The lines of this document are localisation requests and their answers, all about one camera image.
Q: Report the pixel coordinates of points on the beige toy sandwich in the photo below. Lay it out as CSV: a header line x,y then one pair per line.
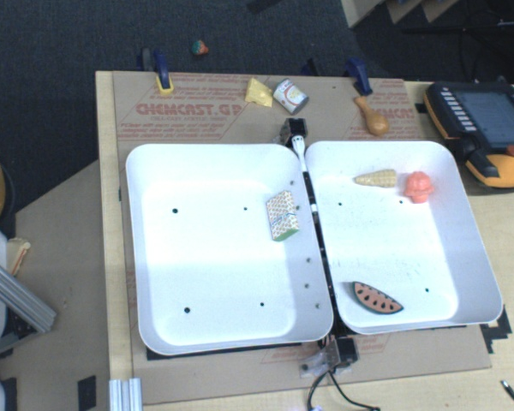
x,y
17,253

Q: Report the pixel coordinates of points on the brown chicken drumstick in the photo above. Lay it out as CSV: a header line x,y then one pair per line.
x,y
374,121

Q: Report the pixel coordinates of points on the orange ice cream cone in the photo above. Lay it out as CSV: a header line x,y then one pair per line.
x,y
417,186

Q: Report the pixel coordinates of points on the small white and red can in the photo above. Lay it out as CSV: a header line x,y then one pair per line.
x,y
290,96

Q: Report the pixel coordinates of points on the brown cardboard board red print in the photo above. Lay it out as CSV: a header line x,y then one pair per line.
x,y
240,379

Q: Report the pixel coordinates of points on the red watermelon slice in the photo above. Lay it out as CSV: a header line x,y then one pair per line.
x,y
373,299

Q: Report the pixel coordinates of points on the patterned carton with green base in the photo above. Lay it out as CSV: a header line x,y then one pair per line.
x,y
282,215

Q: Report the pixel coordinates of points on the white plastic tray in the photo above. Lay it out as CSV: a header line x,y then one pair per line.
x,y
394,246
222,272

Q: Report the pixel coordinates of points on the red and green strawberry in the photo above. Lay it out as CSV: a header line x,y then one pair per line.
x,y
199,47

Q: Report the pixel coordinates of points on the yellow corn cob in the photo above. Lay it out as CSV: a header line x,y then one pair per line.
x,y
379,178

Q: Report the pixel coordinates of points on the thin black and white rod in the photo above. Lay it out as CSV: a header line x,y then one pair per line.
x,y
314,212

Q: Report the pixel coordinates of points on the yellow cheese wedge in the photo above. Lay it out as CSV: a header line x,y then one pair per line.
x,y
259,93

